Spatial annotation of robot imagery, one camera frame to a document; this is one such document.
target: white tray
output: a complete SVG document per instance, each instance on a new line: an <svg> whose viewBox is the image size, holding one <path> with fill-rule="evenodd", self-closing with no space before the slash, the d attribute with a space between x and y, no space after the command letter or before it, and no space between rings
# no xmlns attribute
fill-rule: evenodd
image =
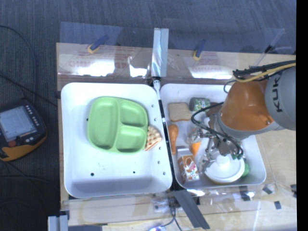
<svg viewBox="0 0 308 231"><path fill-rule="evenodd" d="M92 102L101 96L136 101L147 111L149 125L162 141L149 151L113 154L91 146L87 118ZM172 183L166 139L156 92L141 84L70 83L61 92L64 185L76 198L159 193Z"/></svg>
<svg viewBox="0 0 308 231"><path fill-rule="evenodd" d="M189 103L190 99L194 97L208 98L211 102L219 103L225 101L227 96L227 94L223 91L222 85L166 84L161 88L160 93L167 125L170 125L172 123L169 120L168 114L169 103ZM192 121L179 121L174 123L177 124L179 128L176 145L188 147L186 139L187 135L194 128ZM200 149L195 157L196 164L198 164L200 157L204 154L204 149L207 146L207 142L208 139L202 140ZM250 172L247 176L240 178L232 183L218 185L213 183L205 174L200 174L199 180L182 183L180 169L177 162L177 155L173 155L172 160L175 169L176 180L182 187L186 189L206 189L220 188L226 186L230 187L259 185L263 183L266 178L266 169L255 136L250 136L249 138L242 140L242 145L245 157L247 159L247 163L250 167Z"/></svg>

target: bread slice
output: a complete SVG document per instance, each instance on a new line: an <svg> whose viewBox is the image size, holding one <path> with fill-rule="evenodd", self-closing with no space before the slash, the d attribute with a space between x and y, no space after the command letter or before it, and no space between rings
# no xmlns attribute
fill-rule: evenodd
<svg viewBox="0 0 308 231"><path fill-rule="evenodd" d="M169 103L168 110L169 119L172 122L189 121L192 117L187 103Z"/></svg>
<svg viewBox="0 0 308 231"><path fill-rule="evenodd" d="M162 140L162 137L161 137L159 131L152 126L149 126L148 127L148 136L147 136L147 139L146 139L144 150L148 151L148 150L152 149L161 140Z"/></svg>

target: table surface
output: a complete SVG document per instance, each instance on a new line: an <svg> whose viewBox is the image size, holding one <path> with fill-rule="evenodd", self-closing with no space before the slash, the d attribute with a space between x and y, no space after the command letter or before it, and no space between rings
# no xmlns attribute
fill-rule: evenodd
<svg viewBox="0 0 308 231"><path fill-rule="evenodd" d="M57 44L57 88L60 92L63 86L70 82L108 82L107 78L89 77L76 75L76 60L82 59L88 65L93 61L106 61L109 55L104 51L97 55L87 55L84 50L87 45ZM151 60L152 49L133 47L113 47L111 52L134 56L135 64L146 68ZM192 76L185 78L191 73L188 66L198 69L201 65L211 65L214 69L228 68L230 70L245 69L253 64L260 54L232 53L232 52L203 52L200 62L191 61L193 51L168 50L168 65L166 81L175 80L178 83L198 81ZM125 71L122 58L113 58L114 64L120 66L116 80L128 79L129 72ZM268 54L262 64L271 64L287 60L295 60L294 55ZM144 78L129 79L133 82L144 83ZM212 84L212 80L203 80ZM159 224L168 223L172 216L166 208L164 198L152 196L121 196L110 198L69 199L64 187L64 160L62 138L62 112L61 101L58 102L59 115L59 150L60 150L60 180L61 180L61 203L63 210L69 210L69 226L96 225L103 226L104 231L119 230L149 230ZM205 197L200 197L199 209L213 230L296 230L297 229L297 202L291 185L296 185L296 132L290 130L271 131L256 135L263 161L267 169L267 179L260 188L254 188L249 201L244 201L239 193L234 190L219 192L218 197L210 192ZM177 221L183 230L194 229L185 212L179 208L176 212ZM166 227L167 230L177 230L173 222Z"/></svg>

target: chocolate milk carton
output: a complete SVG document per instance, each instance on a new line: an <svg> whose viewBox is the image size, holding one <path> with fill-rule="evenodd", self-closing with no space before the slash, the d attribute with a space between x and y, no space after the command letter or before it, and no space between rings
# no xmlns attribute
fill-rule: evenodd
<svg viewBox="0 0 308 231"><path fill-rule="evenodd" d="M178 164L181 171L182 182L199 180L199 173L193 154L188 148L178 149Z"/></svg>

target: green divided plate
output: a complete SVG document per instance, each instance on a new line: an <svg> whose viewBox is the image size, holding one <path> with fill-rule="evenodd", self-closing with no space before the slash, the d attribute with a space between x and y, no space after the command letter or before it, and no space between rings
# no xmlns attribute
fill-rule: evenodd
<svg viewBox="0 0 308 231"><path fill-rule="evenodd" d="M97 98L88 118L88 140L112 153L134 153L144 148L148 115L140 104L123 98Z"/></svg>

